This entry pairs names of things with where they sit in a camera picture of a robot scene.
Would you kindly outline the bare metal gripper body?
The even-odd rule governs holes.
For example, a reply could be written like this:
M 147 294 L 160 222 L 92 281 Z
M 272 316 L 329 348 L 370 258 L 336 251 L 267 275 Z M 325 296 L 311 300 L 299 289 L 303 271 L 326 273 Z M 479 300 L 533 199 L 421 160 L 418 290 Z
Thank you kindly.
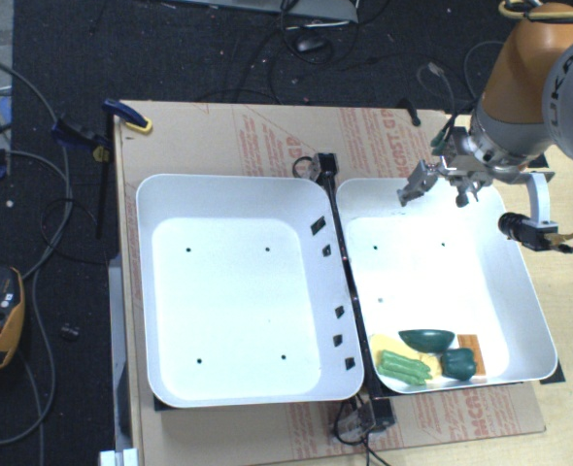
M 480 188 L 519 177 L 523 152 L 481 128 L 452 127 L 435 139 L 438 172 L 455 186 Z

